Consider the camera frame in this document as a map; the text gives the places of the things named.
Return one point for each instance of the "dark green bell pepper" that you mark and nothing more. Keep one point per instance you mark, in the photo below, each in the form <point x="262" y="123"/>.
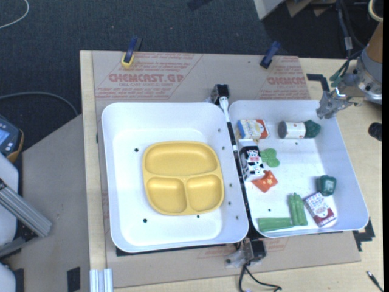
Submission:
<point x="326" y="185"/>

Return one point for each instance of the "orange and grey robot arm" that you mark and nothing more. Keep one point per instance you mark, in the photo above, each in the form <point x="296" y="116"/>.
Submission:
<point x="375" y="44"/>

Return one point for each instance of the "black and white cow carton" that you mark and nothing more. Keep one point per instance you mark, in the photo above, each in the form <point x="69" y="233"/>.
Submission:
<point x="252" y="163"/>

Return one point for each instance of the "thin black and white rod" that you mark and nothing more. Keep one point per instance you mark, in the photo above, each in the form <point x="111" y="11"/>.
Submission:
<point x="234" y="141"/>

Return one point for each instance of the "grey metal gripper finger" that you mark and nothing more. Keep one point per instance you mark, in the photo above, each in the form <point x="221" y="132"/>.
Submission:
<point x="335" y="107"/>
<point x="322" y="109"/>

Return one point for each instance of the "light green leafy vegetable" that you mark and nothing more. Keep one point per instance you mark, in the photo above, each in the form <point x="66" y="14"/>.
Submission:
<point x="270" y="157"/>

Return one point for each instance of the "brown cardboard board red print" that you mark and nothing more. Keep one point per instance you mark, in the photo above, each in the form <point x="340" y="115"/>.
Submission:
<point x="188" y="71"/>

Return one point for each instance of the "orange and blue carton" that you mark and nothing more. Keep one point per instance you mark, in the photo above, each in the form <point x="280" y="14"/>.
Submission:
<point x="252" y="129"/>

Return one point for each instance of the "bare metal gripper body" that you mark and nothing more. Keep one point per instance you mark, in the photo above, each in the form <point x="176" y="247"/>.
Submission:
<point x="366" y="87"/>

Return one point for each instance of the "orange packet with yellow star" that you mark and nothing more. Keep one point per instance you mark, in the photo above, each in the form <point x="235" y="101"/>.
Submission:
<point x="265" y="181"/>

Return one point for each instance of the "red and white carton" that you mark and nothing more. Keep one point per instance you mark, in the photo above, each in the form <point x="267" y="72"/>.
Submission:
<point x="320" y="209"/>

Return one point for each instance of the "green asparagus bundle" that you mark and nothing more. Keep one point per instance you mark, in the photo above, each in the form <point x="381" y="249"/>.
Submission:
<point x="298" y="210"/>

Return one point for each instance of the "yellow divided plate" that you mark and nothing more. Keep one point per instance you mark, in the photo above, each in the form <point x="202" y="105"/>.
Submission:
<point x="182" y="178"/>

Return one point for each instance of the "white can with red dots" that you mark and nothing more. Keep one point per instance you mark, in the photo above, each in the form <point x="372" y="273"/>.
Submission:
<point x="293" y="129"/>

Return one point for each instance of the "white plastic tray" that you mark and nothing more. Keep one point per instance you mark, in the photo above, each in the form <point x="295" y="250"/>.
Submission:
<point x="127" y="175"/>
<point x="307" y="163"/>

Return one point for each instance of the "green celery stick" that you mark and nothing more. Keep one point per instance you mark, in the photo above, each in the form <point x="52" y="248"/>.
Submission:
<point x="275" y="224"/>

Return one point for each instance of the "dark green broccoli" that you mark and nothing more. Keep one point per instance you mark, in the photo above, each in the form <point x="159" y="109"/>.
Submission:
<point x="313" y="128"/>

